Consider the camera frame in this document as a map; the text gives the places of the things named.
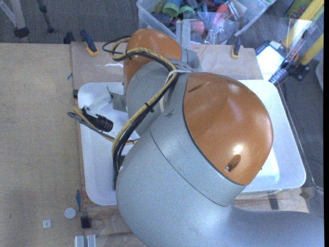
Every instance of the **yellow pole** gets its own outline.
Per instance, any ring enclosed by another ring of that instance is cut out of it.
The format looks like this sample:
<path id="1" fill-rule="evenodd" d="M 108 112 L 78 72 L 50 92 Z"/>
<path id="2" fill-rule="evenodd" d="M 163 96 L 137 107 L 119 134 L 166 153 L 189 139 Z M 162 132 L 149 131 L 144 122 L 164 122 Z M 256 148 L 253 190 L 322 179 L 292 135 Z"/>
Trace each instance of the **yellow pole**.
<path id="1" fill-rule="evenodd" d="M 300 64 L 306 66 L 315 57 L 315 55 L 323 48 L 324 41 L 323 33 L 322 35 L 314 42 L 314 44 L 307 50 L 307 52 L 300 58 Z"/>
<path id="2" fill-rule="evenodd" d="M 298 20 L 311 20 L 311 18 L 316 14 L 316 12 L 322 7 L 323 4 L 324 0 L 313 0 Z M 281 44 L 285 47 L 289 47 L 289 45 L 295 39 L 294 33 L 295 29 L 292 27 L 287 36 L 282 40 Z"/>

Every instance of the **storage bin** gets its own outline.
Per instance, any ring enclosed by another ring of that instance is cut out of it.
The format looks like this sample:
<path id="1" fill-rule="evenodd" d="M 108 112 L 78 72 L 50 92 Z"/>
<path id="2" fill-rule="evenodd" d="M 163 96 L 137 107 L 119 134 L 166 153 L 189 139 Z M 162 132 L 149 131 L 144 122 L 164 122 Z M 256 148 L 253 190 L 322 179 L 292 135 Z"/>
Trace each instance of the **storage bin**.
<path id="1" fill-rule="evenodd" d="M 153 28 L 164 32 L 170 37 L 180 42 L 180 38 L 176 37 L 167 26 L 156 20 L 152 16 L 155 5 L 159 0 L 138 0 L 138 17 L 139 17 L 139 28 Z M 234 35 L 238 35 L 247 30 L 267 9 L 267 5 L 263 0 L 229 0 L 234 3 L 235 8 L 239 12 L 240 17 L 244 17 L 247 21 L 245 25 L 238 29 Z"/>

